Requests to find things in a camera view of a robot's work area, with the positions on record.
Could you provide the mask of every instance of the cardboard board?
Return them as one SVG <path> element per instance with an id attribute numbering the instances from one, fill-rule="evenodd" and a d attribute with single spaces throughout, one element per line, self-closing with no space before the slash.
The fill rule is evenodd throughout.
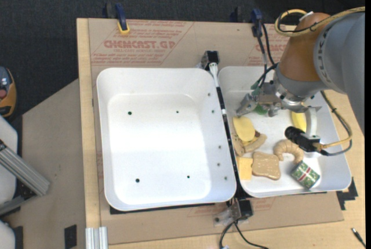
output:
<path id="1" fill-rule="evenodd" d="M 65 248 L 68 228 L 77 248 L 85 247 L 78 96 L 76 80 L 23 115 L 22 157 L 50 182 L 45 196 L 26 201 L 4 219 L 12 228 L 23 227 L 24 249 Z"/>
<path id="2" fill-rule="evenodd" d="M 252 25 L 154 20 L 128 20 L 128 24 L 130 33 L 122 35 L 114 19 L 88 20 L 101 225 L 108 228 L 110 244 L 220 233 L 223 227 L 214 226 L 213 219 L 226 209 L 225 203 L 111 213 L 104 196 L 96 78 L 109 67 L 195 67 L 206 50 L 219 52 L 219 69 L 261 66 L 260 47 L 252 35 Z M 271 53 L 277 62 L 288 38 L 278 35 L 272 24 L 266 26 Z M 241 224 L 242 230 L 343 220 L 335 192 L 251 201 L 254 216 Z"/>

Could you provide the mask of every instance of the black connector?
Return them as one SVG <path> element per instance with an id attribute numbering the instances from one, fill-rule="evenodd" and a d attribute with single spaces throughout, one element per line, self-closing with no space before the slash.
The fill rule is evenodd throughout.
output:
<path id="1" fill-rule="evenodd" d="M 285 130 L 285 137 L 287 137 L 291 142 L 297 144 L 305 152 L 315 152 L 317 148 L 313 146 L 313 143 L 319 143 L 318 138 L 309 139 L 304 136 L 305 132 L 299 128 L 290 126 Z"/>
<path id="2" fill-rule="evenodd" d="M 219 53 L 218 51 L 206 51 L 201 59 L 201 66 L 204 70 L 210 70 L 209 65 L 211 63 L 219 63 Z"/>
<path id="3" fill-rule="evenodd" d="M 254 215 L 251 201 L 247 199 L 238 200 L 239 209 L 241 211 L 241 219 L 248 219 Z"/>

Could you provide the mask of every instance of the toy food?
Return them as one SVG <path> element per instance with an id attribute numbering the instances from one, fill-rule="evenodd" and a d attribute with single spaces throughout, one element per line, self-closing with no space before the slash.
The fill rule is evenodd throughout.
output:
<path id="1" fill-rule="evenodd" d="M 235 133 L 232 134 L 232 144 L 237 156 L 243 156 L 245 154 L 245 148 L 243 147 L 242 141 Z"/>
<path id="2" fill-rule="evenodd" d="M 307 130 L 307 120 L 305 118 L 305 113 L 295 113 L 292 111 L 291 120 L 294 127 L 299 128 L 304 132 Z"/>
<path id="3" fill-rule="evenodd" d="M 255 137 L 254 126 L 247 117 L 233 117 L 233 125 L 241 141 L 250 142 Z"/>
<path id="4" fill-rule="evenodd" d="M 308 189 L 312 188 L 321 177 L 303 161 L 294 167 L 291 176 Z"/>
<path id="5" fill-rule="evenodd" d="M 237 168 L 240 180 L 251 180 L 253 159 L 237 157 Z"/>
<path id="6" fill-rule="evenodd" d="M 252 174 L 278 180 L 281 177 L 278 157 L 273 154 L 254 152 Z"/>
<path id="7" fill-rule="evenodd" d="M 277 155 L 280 161 L 283 161 L 283 153 L 293 154 L 295 156 L 295 159 L 294 159 L 295 164 L 298 164 L 304 158 L 303 150 L 298 145 L 296 145 L 295 143 L 287 139 L 279 141 L 274 146 L 273 153 Z"/>
<path id="8" fill-rule="evenodd" d="M 242 143 L 245 153 L 258 149 L 262 144 L 264 144 L 266 139 L 267 136 L 265 134 L 255 131 L 255 137 L 250 142 Z"/>

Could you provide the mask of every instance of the orange object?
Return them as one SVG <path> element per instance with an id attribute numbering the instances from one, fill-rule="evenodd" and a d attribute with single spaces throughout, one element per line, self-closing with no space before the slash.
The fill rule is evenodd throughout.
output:
<path id="1" fill-rule="evenodd" d="M 0 115 L 10 117 L 16 108 L 17 91 L 9 69 L 0 66 Z"/>
<path id="2" fill-rule="evenodd" d="M 302 30 L 329 17 L 324 13 L 312 13 L 304 17 L 295 30 Z M 313 50 L 315 41 L 325 24 L 315 31 L 298 37 L 290 37 L 283 52 L 279 68 L 281 73 L 291 80 L 320 81 L 314 67 Z"/>

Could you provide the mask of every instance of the bread slice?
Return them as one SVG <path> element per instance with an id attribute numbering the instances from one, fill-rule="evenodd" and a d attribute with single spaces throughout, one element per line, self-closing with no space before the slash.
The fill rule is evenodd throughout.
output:
<path id="1" fill-rule="evenodd" d="M 252 174 L 254 176 L 264 176 L 273 180 L 278 180 L 281 177 L 278 157 L 274 154 L 258 151 L 254 152 Z"/>

